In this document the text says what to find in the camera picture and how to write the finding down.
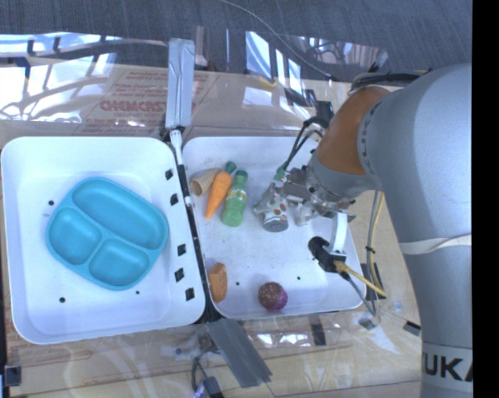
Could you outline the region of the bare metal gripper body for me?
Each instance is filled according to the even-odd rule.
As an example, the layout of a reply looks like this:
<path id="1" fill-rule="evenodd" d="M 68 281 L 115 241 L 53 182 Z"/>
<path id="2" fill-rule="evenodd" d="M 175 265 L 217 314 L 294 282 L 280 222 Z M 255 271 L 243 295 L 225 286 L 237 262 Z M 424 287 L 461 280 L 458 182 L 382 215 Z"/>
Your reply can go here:
<path id="1" fill-rule="evenodd" d="M 355 202 L 355 198 L 342 197 L 331 192 L 318 180 L 309 167 L 292 168 L 282 177 L 279 194 L 287 201 L 312 205 L 316 216 L 333 217 L 339 211 L 345 211 Z"/>

